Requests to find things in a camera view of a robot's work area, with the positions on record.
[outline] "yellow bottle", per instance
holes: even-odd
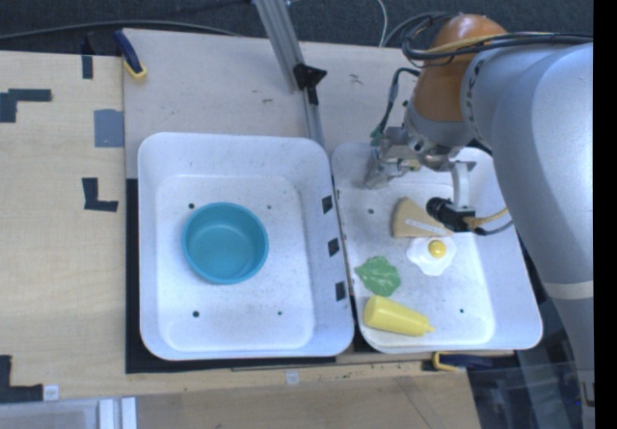
[[[368,299],[364,308],[364,323],[377,330],[402,335],[422,336],[435,331],[424,314],[380,295],[372,295]]]

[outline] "blue bowl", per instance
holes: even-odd
[[[256,274],[268,255],[268,235],[247,208],[214,202],[195,210],[184,225],[182,250],[209,282],[239,283]]]

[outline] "white tray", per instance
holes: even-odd
[[[410,238],[391,236],[392,211],[403,197],[421,207],[435,196],[452,198],[451,176],[422,169],[385,188],[365,189],[362,181],[370,153],[370,145],[345,144],[333,155],[344,247],[366,341],[386,353],[534,346],[542,335],[542,320],[514,228],[486,237],[454,234],[457,253],[452,264],[438,277],[424,275],[405,256]],[[469,174],[470,202],[477,215],[503,208],[490,156],[466,148],[458,159],[477,162]],[[372,293],[354,268],[375,255],[386,257],[401,276],[401,285],[390,298],[427,315],[435,332],[415,337],[364,324],[362,312]]]
[[[159,133],[139,149],[140,326],[166,360],[322,357],[354,330],[325,151],[303,138]],[[200,278],[182,254],[192,209],[241,204],[270,251],[245,282]]]

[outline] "black connector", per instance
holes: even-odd
[[[444,198],[431,198],[426,203],[426,212],[453,232],[469,232],[470,229],[465,218],[475,217],[474,210],[456,209],[451,200]]]

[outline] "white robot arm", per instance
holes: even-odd
[[[593,42],[511,35],[474,14],[447,21],[431,49],[443,58],[419,75],[403,126],[374,133],[366,183],[387,183],[414,163],[452,170],[469,143],[492,153],[508,211],[570,339],[585,427],[595,427]],[[453,42],[483,51],[448,59]],[[447,227],[466,230],[456,201],[429,206]]]

